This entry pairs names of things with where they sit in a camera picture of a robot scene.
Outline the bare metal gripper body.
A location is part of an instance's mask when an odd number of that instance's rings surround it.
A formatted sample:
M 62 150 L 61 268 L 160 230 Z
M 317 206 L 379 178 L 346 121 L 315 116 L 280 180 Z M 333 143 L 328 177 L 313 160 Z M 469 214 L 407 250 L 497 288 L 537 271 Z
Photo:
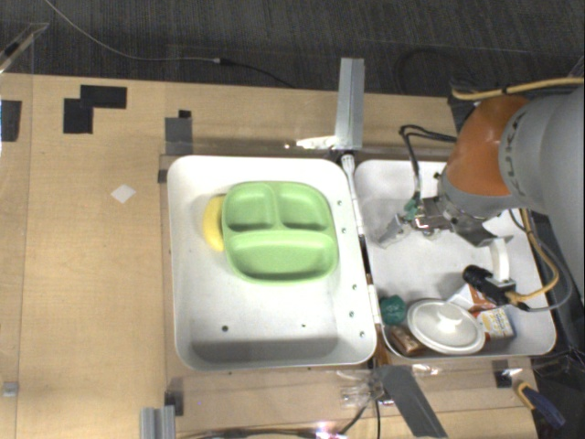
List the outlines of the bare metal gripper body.
M 485 219 L 458 209 L 445 196 L 414 196 L 404 206 L 402 222 L 426 237 L 435 237 L 445 230 L 457 234 L 473 246 L 488 245 Z

